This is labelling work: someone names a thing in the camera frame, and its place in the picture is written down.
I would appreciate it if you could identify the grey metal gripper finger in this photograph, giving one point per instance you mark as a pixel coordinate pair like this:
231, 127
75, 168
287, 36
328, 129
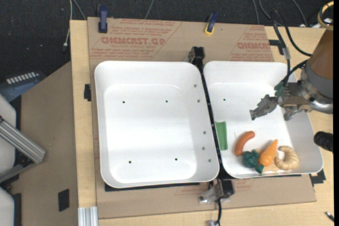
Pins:
262, 108
291, 113

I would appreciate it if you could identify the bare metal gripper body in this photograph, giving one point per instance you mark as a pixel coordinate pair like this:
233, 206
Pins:
294, 99

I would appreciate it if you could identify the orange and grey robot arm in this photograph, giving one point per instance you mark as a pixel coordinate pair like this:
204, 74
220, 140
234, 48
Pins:
321, 61

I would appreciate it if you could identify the white plastic tray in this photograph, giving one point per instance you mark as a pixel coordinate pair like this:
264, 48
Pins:
246, 79
153, 127

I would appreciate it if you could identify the orange sausage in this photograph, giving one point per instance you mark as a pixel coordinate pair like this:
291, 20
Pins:
242, 141

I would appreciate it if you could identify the beige croissant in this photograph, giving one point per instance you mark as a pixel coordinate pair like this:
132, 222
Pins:
290, 160

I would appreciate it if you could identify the orange carrot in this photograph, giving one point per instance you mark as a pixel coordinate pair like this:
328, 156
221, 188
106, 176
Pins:
268, 154

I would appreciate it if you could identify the green flat rectangular piece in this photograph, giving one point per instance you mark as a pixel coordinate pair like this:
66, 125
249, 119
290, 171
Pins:
222, 135

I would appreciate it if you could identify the green broccoli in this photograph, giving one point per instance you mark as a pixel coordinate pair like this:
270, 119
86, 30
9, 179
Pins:
250, 158

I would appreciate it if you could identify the beige flat biscuit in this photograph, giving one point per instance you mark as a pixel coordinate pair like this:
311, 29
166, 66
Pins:
272, 168

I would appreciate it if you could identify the brown cardboard board red print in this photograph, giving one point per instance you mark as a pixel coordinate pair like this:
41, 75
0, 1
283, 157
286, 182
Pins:
159, 42

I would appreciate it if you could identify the black cylinder on white bracket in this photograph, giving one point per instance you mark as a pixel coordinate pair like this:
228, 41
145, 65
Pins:
324, 140

